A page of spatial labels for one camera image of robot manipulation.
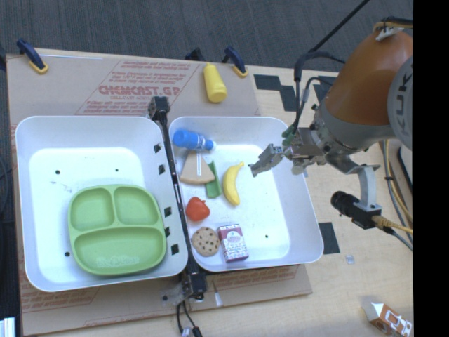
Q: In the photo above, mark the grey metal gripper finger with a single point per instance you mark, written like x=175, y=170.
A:
x=267, y=160
x=299, y=167

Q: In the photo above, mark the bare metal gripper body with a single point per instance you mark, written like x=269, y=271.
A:
x=310, y=149

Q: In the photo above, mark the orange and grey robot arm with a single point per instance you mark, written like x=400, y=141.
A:
x=361, y=83

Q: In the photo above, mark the yellow banana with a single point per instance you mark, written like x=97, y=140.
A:
x=231, y=186

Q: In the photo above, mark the white plastic tray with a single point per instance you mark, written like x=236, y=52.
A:
x=45, y=223
x=266, y=205

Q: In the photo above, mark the green toy vegetable stick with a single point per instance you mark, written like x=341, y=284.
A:
x=213, y=188

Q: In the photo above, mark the tan sandwich wedge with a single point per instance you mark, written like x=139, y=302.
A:
x=194, y=172

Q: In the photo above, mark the blue and clear plastic bottle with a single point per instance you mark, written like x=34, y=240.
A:
x=187, y=139

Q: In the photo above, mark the red toy pepper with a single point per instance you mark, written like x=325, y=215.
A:
x=197, y=210

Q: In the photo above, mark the pink and white carton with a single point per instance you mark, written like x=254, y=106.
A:
x=233, y=243

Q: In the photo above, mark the yellow squeeze bottle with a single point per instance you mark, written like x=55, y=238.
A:
x=214, y=86

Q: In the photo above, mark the thin black rod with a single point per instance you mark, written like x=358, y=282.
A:
x=174, y=177

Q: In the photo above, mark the brown chocolate chip biscuit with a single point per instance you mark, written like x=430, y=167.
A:
x=205, y=242

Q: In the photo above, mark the green divided plate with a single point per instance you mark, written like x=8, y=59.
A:
x=117, y=244

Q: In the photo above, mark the orange and white carton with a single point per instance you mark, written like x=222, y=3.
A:
x=387, y=319

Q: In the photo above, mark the brown cardboard board red print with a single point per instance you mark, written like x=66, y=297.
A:
x=70, y=90

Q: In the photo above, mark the black cylinder on white bracket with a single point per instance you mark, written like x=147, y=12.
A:
x=365, y=212

